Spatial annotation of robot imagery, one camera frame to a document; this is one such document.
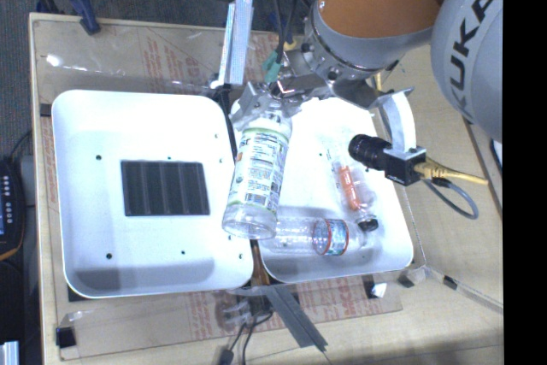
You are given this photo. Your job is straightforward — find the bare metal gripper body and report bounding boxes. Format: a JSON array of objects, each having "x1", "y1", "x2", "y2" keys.
[{"x1": 267, "y1": 41, "x2": 373, "y2": 103}]

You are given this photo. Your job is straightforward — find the clear bottle white green label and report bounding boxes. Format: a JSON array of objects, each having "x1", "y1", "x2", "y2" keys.
[{"x1": 221, "y1": 109, "x2": 294, "y2": 241}]

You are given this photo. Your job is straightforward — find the white plastic tray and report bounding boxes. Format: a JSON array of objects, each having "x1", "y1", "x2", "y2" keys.
[
  {"x1": 50, "y1": 88, "x2": 256, "y2": 300},
  {"x1": 229, "y1": 96, "x2": 415, "y2": 285}
]

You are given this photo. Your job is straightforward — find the brown cardboard board red print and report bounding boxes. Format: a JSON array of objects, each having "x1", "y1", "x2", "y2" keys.
[{"x1": 32, "y1": 18, "x2": 428, "y2": 361}]

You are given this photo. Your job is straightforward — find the clear bottle orange label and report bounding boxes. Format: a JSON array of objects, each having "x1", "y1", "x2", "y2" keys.
[{"x1": 330, "y1": 156, "x2": 381, "y2": 233}]

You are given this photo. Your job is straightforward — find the black ribbed rectangular pad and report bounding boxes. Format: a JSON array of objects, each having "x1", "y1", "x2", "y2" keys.
[{"x1": 120, "y1": 159, "x2": 211, "y2": 217}]

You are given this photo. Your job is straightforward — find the clear bottle blue red label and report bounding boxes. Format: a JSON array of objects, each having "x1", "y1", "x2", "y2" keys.
[{"x1": 259, "y1": 215, "x2": 373, "y2": 258}]

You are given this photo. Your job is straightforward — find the black cylinder on white bracket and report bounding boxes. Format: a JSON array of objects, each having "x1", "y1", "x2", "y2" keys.
[{"x1": 347, "y1": 88, "x2": 428, "y2": 187}]

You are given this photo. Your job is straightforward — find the black block with thin wires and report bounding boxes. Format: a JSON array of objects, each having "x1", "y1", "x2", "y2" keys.
[{"x1": 248, "y1": 295, "x2": 272, "y2": 316}]

